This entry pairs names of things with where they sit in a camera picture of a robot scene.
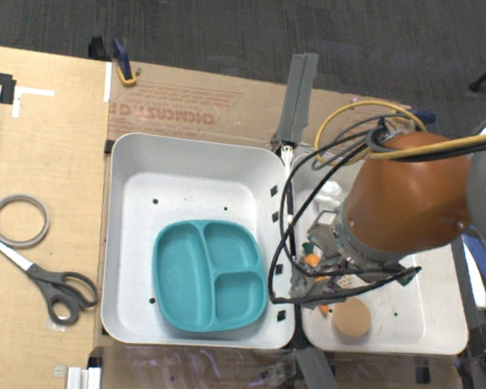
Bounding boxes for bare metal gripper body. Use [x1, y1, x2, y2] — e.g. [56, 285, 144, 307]
[287, 206, 358, 314]

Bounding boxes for white crumpled packet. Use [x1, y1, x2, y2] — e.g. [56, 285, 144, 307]
[312, 178, 347, 215]

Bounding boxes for tan round biscuit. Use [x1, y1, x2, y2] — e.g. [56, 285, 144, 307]
[330, 295, 375, 341]

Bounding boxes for white plastic tray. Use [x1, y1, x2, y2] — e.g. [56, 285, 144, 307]
[90, 129, 315, 363]
[270, 151, 486, 369]

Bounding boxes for blue divided plate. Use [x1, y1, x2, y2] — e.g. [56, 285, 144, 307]
[143, 213, 276, 341]

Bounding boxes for brown cardboard board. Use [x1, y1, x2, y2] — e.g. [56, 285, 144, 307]
[75, 58, 486, 389]

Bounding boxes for grey-handled scissors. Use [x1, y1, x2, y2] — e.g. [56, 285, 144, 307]
[0, 231, 106, 329]

